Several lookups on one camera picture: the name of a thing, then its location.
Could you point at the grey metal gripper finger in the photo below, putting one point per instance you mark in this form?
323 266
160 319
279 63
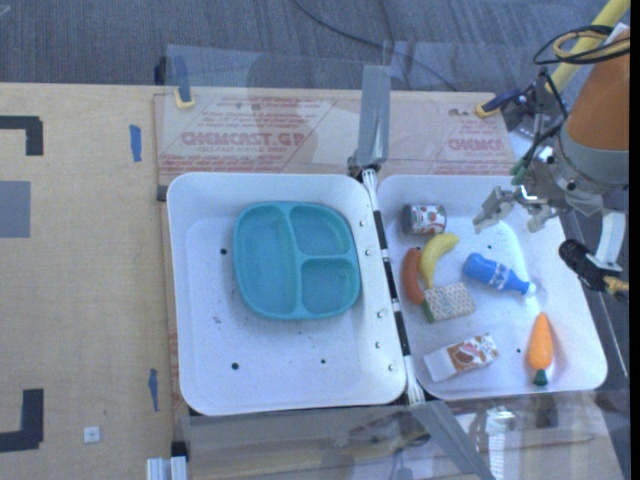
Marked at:
495 208
540 218

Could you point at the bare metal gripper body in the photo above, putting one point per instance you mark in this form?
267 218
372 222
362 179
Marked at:
555 185

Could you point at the small red and white can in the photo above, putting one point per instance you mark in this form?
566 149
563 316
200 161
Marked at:
425 219

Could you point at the white carton with brown print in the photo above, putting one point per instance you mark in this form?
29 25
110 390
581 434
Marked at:
462 357

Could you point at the black cylinder on white bracket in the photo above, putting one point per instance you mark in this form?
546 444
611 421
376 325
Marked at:
582 263

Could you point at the orange sausage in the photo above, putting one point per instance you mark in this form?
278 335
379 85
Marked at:
412 278

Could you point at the white plastic tray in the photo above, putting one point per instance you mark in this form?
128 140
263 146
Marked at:
505 328
280 358

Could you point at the patterned packet with green edge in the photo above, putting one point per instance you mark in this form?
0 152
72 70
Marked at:
450 302

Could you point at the yellow banana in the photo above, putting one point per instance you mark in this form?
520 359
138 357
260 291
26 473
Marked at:
432 258

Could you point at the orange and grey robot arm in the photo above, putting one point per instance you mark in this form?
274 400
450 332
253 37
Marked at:
600 103

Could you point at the orange carrot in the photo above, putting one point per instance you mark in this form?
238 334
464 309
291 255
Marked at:
540 345

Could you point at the brown cardboard board red print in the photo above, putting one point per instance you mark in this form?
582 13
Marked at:
240 138

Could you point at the blue divided plate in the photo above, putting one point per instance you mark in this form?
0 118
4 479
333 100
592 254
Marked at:
265 258

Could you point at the blue bottle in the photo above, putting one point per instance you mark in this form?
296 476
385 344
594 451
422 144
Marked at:
487 270

